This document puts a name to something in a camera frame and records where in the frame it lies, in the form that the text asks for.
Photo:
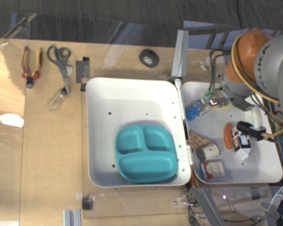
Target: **scissors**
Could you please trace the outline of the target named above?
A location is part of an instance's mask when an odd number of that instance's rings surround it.
[[[52,59],[50,57],[50,51],[52,49],[54,49],[53,54],[54,54],[55,59]],[[68,76],[67,76],[67,71],[66,71],[66,63],[67,63],[67,60],[70,56],[70,53],[71,52],[68,48],[63,47],[63,48],[58,49],[58,48],[56,48],[55,45],[51,45],[47,50],[48,59],[59,68],[59,70],[62,74],[65,89],[66,89],[66,92],[67,92],[68,95],[70,95],[70,88],[69,88]]]

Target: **plastic tray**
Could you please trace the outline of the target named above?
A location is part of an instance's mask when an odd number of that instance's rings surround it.
[[[120,174],[134,183],[156,183],[177,171],[177,157],[170,134],[160,126],[122,128],[115,142]]]
[[[182,96],[185,106],[189,106],[201,97],[209,87],[209,83],[187,82],[182,86]],[[261,113],[263,126],[270,133],[267,117]],[[204,115],[188,121],[189,130],[209,139],[219,148],[219,156],[209,161],[222,161],[225,177],[202,180],[200,161],[193,153],[193,162],[197,177],[207,184],[246,184],[246,183],[276,183],[283,177],[283,169],[274,143],[265,140],[251,140],[251,151],[247,159],[242,160],[234,149],[228,150],[224,145],[223,133],[227,123],[232,125],[238,121],[254,123],[251,112],[244,112],[233,105],[212,107]]]
[[[191,177],[182,115],[175,86],[167,81],[94,78],[86,85],[88,168],[101,187],[180,186]],[[133,183],[121,176],[115,153],[120,129],[150,124],[161,126],[175,145],[176,173],[157,183]]]

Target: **teal divided plate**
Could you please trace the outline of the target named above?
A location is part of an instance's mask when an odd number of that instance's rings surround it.
[[[155,183],[177,172],[177,156],[171,135],[155,125],[122,128],[115,140],[117,167],[133,183]]]

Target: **wooden table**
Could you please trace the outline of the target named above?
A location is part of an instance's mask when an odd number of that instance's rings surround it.
[[[64,86],[56,66],[46,57],[55,44],[68,47],[68,63],[74,67],[69,77],[71,95],[54,112],[48,103]],[[30,48],[29,64],[35,66],[35,53],[43,48],[40,79],[27,90],[21,78],[23,48]],[[123,77],[165,80],[170,74],[174,48],[149,48],[159,58],[155,69],[143,66],[138,55],[145,47],[13,40],[0,52],[0,115],[14,113],[24,119],[24,127],[0,123],[0,221],[20,221],[21,226],[58,226],[63,210],[81,208],[83,194],[83,135],[81,84],[75,81],[75,62],[89,57],[91,77]],[[199,68],[208,51],[189,50],[187,80],[205,80],[210,72]],[[219,66],[220,74],[224,66]],[[189,225],[186,214],[83,218],[82,225]]]

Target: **black round object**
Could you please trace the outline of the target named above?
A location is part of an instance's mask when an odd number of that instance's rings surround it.
[[[149,68],[154,68],[159,63],[158,55],[150,49],[143,50],[139,58],[142,64]]]

